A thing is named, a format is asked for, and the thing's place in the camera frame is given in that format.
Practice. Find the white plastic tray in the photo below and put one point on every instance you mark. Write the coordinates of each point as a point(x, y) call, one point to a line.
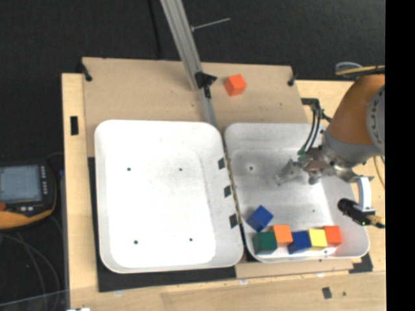
point(291, 202)
point(162, 199)

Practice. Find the pale wood board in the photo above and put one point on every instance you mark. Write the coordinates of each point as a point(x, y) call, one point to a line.
point(146, 92)

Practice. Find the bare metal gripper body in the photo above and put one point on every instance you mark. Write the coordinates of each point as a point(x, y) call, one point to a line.
point(324, 165)

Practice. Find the orange cube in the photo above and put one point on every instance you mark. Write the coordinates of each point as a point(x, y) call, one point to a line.
point(235, 84)
point(333, 235)
point(282, 234)

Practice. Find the green cube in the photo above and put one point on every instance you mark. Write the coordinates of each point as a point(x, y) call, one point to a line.
point(266, 242)

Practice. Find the yellow cube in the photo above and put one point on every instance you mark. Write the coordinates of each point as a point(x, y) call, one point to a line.
point(317, 237)

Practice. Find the black cylinder on white bracket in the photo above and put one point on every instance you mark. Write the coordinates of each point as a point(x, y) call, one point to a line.
point(355, 210)

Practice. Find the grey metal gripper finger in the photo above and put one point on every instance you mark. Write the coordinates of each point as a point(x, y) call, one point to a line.
point(288, 173)
point(314, 177)

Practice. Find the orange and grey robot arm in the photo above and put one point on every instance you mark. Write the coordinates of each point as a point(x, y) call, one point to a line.
point(351, 118)

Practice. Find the blue cube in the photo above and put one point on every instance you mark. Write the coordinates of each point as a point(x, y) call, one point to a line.
point(260, 217)
point(301, 241)

